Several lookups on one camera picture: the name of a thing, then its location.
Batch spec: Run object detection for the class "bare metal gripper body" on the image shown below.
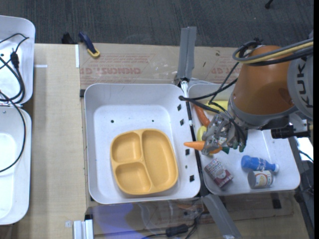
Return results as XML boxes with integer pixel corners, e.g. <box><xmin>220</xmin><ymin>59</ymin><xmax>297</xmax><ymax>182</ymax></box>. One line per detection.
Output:
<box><xmin>207</xmin><ymin>113</ymin><xmax>248</xmax><ymax>147</ymax></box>

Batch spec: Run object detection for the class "orange carrot with green top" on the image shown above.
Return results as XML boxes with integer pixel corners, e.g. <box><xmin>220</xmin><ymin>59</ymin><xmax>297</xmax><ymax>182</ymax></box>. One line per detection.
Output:
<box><xmin>183</xmin><ymin>140</ymin><xmax>230</xmax><ymax>155</ymax></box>

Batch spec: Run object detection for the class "yellow rounded toy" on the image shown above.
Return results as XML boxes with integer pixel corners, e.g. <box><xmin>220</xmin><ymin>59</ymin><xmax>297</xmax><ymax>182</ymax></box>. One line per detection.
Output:
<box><xmin>196</xmin><ymin>125</ymin><xmax>208</xmax><ymax>142</ymax></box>

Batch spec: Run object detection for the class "orange sausage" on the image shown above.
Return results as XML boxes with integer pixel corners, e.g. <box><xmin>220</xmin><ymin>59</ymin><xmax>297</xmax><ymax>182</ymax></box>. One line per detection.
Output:
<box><xmin>193</xmin><ymin>104</ymin><xmax>211</xmax><ymax>127</ymax></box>

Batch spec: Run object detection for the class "yellow banana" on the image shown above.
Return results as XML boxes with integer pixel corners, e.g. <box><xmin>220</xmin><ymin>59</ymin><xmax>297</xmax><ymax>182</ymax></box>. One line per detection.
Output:
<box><xmin>204</xmin><ymin>100</ymin><xmax>229</xmax><ymax>112</ymax></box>

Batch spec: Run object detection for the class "red and white carton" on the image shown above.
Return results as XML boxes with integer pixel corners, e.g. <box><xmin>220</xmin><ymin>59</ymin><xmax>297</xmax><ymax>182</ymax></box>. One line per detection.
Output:
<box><xmin>203</xmin><ymin>157</ymin><xmax>234</xmax><ymax>189</ymax></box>

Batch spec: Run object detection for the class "blue and white bottle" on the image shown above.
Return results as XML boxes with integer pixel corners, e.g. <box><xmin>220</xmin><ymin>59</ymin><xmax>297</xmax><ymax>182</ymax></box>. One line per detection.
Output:
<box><xmin>240</xmin><ymin>154</ymin><xmax>280</xmax><ymax>173</ymax></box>

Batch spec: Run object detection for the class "white plastic tray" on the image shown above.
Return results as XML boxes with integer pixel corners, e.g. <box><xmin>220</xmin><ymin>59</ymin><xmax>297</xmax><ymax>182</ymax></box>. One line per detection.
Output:
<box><xmin>0</xmin><ymin>106</ymin><xmax>32</xmax><ymax>226</ymax></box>
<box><xmin>83</xmin><ymin>83</ymin><xmax>202</xmax><ymax>205</ymax></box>
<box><xmin>0</xmin><ymin>14</ymin><xmax>36</xmax><ymax>106</ymax></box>
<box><xmin>187</xmin><ymin>83</ymin><xmax>302</xmax><ymax>197</ymax></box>

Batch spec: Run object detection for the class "orange divided plate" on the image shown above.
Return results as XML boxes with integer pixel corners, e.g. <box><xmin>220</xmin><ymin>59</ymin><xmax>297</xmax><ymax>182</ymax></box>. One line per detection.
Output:
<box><xmin>109</xmin><ymin>128</ymin><xmax>179</xmax><ymax>197</ymax></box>

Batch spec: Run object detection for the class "white and yellow can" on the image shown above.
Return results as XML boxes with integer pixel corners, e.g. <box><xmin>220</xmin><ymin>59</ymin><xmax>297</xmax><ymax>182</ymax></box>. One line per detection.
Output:
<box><xmin>247</xmin><ymin>169</ymin><xmax>275</xmax><ymax>190</ymax></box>

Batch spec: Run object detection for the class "brown cardboard board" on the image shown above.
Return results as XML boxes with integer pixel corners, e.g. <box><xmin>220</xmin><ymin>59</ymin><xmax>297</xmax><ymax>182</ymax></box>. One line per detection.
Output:
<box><xmin>78</xmin><ymin>42</ymin><xmax>295</xmax><ymax>235</ymax></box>

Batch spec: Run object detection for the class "black cylinder on white bracket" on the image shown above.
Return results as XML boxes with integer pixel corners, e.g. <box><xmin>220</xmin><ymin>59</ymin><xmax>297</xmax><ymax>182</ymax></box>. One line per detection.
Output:
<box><xmin>270</xmin><ymin>113</ymin><xmax>311</xmax><ymax>139</ymax></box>

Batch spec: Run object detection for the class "black cable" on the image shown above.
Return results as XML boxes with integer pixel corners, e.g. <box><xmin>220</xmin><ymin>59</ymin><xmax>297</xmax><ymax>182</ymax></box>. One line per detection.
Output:
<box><xmin>0</xmin><ymin>32</ymin><xmax>30</xmax><ymax>173</ymax></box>

